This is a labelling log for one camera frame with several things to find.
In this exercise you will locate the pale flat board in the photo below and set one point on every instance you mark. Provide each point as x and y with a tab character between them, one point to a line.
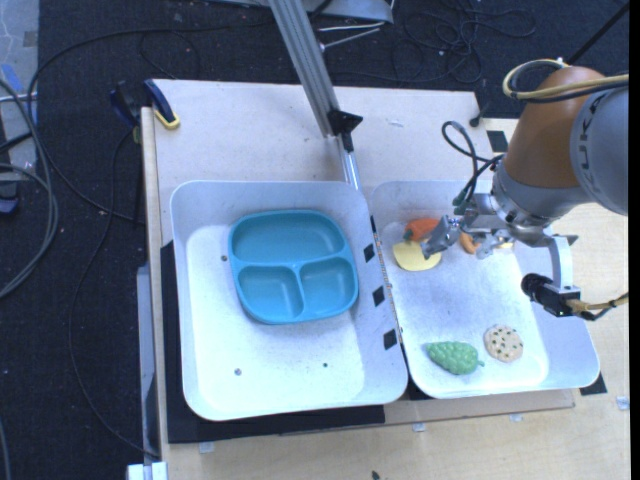
250	138

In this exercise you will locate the green grapes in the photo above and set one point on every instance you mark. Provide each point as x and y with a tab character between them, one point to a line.
455	357

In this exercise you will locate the blue divided plate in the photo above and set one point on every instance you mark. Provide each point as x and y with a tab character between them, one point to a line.
292	263

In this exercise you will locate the black cylinder on white bracket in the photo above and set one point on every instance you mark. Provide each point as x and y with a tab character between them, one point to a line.
547	293

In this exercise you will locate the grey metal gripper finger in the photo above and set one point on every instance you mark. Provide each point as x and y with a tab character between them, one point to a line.
487	245
441	235

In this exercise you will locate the thin black and white rod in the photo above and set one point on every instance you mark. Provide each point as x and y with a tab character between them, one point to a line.
352	168

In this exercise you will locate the white plastic tray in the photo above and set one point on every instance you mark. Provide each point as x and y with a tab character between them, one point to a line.
280	358
465	298

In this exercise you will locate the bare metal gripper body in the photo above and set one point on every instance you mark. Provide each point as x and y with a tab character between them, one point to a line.
487	215

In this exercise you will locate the yellow toy food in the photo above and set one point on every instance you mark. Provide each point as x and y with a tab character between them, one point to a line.
504	245

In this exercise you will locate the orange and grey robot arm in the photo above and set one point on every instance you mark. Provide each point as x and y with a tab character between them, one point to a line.
545	138

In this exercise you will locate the orange sausage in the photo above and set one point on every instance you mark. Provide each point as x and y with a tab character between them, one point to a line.
468	244

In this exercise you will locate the yellow flat round slice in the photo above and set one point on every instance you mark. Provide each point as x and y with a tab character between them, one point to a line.
410	259

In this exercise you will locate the beige biscuit with dots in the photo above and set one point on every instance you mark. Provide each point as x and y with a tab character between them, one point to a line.
503	344

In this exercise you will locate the orange carrot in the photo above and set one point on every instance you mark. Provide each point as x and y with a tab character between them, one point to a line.
422	228

